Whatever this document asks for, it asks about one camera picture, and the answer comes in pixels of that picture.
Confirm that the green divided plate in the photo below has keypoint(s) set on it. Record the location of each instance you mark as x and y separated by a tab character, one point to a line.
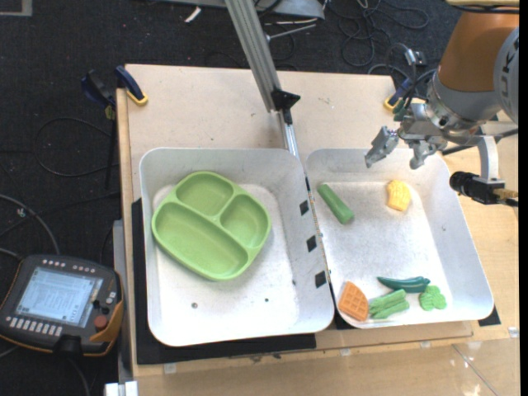
210	225

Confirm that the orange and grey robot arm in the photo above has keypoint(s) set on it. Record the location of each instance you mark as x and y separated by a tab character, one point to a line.
474	52

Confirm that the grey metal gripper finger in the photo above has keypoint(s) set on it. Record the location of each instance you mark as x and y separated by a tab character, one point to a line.
420	153
380	144

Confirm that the yellow toy corn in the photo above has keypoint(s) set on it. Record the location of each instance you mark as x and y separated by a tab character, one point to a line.
398	196

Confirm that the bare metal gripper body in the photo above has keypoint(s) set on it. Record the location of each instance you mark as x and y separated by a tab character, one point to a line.
427	124

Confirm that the black cylinder on white bracket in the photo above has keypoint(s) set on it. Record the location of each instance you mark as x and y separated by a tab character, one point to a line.
480	180

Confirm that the white plastic tray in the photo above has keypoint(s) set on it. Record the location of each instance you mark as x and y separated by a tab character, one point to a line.
396	241
231	283

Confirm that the green toy asparagus bundle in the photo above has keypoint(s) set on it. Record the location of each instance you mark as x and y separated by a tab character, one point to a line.
388	304

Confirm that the green toy lettuce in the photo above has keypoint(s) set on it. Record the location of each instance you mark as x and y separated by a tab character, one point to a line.
432	298

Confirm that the dark green toy pepper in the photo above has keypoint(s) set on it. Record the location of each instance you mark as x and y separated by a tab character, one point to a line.
403	283

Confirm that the pale wood board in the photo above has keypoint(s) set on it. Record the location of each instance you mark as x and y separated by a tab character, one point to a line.
288	204

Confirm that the green toy stick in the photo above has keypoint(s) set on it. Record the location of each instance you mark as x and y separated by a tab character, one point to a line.
335	203

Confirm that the orange toy waffle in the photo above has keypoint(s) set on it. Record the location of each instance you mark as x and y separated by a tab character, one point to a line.
354	301

